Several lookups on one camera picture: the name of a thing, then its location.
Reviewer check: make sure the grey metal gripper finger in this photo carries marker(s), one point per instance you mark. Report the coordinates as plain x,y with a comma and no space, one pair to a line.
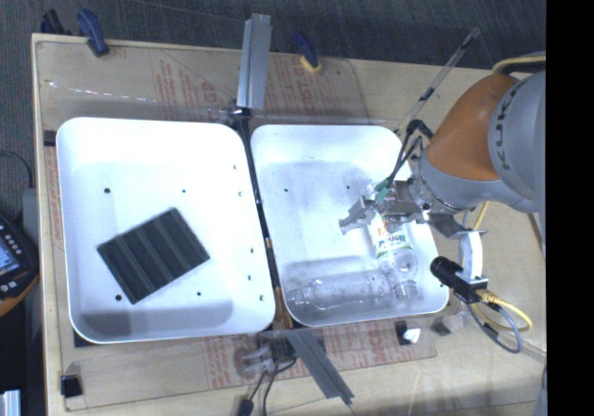
349,221
363,207

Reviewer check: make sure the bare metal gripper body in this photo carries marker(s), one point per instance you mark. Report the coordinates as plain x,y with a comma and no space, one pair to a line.
404,206

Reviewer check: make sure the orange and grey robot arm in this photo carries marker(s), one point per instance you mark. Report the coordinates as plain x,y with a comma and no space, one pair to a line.
482,135

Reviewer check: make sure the white plastic tray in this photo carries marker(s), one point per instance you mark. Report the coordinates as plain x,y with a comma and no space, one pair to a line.
153,159
315,200

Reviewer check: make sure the clear plastic bottle printed label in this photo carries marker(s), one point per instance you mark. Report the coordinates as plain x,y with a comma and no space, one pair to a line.
393,244

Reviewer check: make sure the black ribbed rectangular panel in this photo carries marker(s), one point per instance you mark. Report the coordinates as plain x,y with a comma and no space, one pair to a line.
153,256

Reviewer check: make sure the brown cardboard board red print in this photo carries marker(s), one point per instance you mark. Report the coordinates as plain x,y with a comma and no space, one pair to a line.
139,84

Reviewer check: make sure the black cylinder on white bracket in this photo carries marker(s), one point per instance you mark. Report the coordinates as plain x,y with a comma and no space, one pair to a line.
452,276

